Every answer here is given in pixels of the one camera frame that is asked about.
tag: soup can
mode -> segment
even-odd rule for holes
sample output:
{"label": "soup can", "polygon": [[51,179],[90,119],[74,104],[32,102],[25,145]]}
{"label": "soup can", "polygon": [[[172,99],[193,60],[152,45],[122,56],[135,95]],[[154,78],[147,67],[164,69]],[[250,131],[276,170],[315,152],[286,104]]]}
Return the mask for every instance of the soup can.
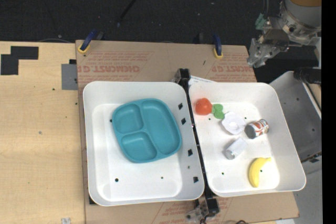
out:
{"label": "soup can", "polygon": [[247,124],[244,129],[246,135],[250,139],[254,139],[263,134],[267,134],[268,130],[268,123],[264,119]]}

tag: blue clamp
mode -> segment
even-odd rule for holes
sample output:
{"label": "blue clamp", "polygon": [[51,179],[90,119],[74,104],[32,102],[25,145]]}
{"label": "blue clamp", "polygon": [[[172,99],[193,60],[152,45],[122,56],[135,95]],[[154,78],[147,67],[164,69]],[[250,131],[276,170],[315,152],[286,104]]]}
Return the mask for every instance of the blue clamp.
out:
{"label": "blue clamp", "polygon": [[92,30],[84,40],[83,44],[77,48],[77,50],[81,54],[84,54],[85,52],[88,51],[88,49],[90,48],[90,42],[97,36],[97,33],[98,33],[97,30]]}
{"label": "blue clamp", "polygon": [[222,53],[222,43],[221,39],[219,38],[219,35],[214,34],[213,35],[213,40],[215,44],[214,48],[214,55],[216,59],[222,59],[223,58],[223,53]]}

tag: wooden surface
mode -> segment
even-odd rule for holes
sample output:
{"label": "wooden surface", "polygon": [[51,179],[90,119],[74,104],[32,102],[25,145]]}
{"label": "wooden surface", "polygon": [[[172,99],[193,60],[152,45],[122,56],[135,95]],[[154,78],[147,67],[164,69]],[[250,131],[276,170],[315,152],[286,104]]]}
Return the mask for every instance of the wooden surface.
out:
{"label": "wooden surface", "polygon": [[0,54],[11,46],[39,57],[0,76],[0,223],[85,223],[78,91],[61,89],[75,46],[0,41]]}

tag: black floor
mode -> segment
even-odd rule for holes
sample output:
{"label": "black floor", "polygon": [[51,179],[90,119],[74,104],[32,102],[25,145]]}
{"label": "black floor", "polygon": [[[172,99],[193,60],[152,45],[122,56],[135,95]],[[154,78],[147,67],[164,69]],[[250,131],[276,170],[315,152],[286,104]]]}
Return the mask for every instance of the black floor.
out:
{"label": "black floor", "polygon": [[[106,40],[212,44],[249,48],[259,36],[255,20],[263,0],[0,0],[0,40],[74,42],[91,30]],[[279,13],[282,0],[269,0],[269,13]],[[312,47],[292,48],[255,69],[269,83],[296,67],[318,62]]]}

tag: red tomato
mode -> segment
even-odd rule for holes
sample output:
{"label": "red tomato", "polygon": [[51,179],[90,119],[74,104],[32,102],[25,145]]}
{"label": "red tomato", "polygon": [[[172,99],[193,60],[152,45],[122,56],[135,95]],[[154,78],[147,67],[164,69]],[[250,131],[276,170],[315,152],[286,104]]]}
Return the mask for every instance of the red tomato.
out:
{"label": "red tomato", "polygon": [[212,111],[212,104],[207,98],[199,99],[196,102],[195,110],[198,115],[208,115]]}

